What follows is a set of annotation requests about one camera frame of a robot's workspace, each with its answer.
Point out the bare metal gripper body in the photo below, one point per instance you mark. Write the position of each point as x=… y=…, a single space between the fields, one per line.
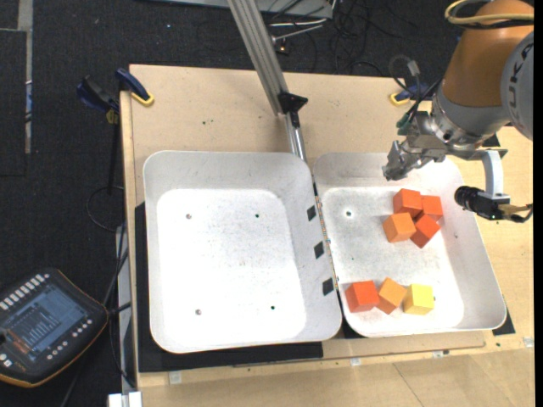
x=426 y=140

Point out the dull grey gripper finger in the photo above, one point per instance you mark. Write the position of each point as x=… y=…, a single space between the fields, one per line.
x=409 y=163
x=391 y=163

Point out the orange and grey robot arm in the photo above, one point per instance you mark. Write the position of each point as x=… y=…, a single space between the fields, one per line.
x=479 y=70

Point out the red-orange cube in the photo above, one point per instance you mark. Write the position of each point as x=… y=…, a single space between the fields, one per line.
x=361 y=297
x=432 y=206
x=425 y=231

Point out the light orange cube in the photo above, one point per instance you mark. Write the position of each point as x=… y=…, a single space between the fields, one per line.
x=399 y=228
x=391 y=295

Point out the white plastic tray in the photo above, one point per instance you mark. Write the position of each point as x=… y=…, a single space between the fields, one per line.
x=229 y=261
x=373 y=265

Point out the yellow cube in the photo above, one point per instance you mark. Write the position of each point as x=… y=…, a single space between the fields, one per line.
x=418 y=299

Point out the pale wood board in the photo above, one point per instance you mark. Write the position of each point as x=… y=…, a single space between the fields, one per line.
x=212 y=113

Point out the black cylinder on white bracket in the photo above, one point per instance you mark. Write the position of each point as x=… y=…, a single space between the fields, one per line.
x=477 y=200

